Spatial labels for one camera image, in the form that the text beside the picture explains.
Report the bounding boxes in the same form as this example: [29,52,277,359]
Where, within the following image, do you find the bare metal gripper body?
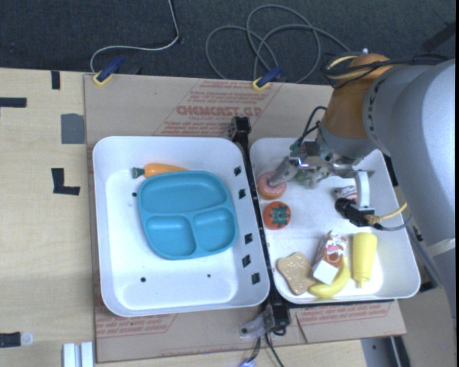
[289,140,375,180]

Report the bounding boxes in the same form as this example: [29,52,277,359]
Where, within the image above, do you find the pink doughnut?
[256,171,288,201]

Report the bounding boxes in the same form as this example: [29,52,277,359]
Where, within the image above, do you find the white plastic tray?
[249,137,422,305]
[92,135,271,318]

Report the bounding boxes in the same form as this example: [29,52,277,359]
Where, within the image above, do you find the small red and white can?
[333,185,359,203]

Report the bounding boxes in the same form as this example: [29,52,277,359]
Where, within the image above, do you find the orange tomato with green top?
[262,200,292,230]

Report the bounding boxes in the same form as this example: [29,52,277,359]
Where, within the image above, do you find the white and red carton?
[311,230,349,286]

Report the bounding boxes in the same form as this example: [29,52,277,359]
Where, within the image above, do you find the yellow squeeze bottle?
[351,231,379,288]

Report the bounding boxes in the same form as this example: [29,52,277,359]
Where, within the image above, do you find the brown toast slice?
[275,251,317,297]

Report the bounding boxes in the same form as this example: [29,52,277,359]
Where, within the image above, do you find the blue divided plate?
[137,170,239,261]

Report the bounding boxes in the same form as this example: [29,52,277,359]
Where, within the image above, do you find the yellow banana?
[308,255,352,299]

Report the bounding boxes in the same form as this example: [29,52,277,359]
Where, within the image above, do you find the orange carrot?
[131,162,189,180]

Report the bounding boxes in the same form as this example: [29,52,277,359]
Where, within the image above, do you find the brown cardboard board red print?
[83,73,408,364]

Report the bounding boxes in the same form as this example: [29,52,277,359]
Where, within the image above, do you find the black cylinder on white bracket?
[334,170,378,228]

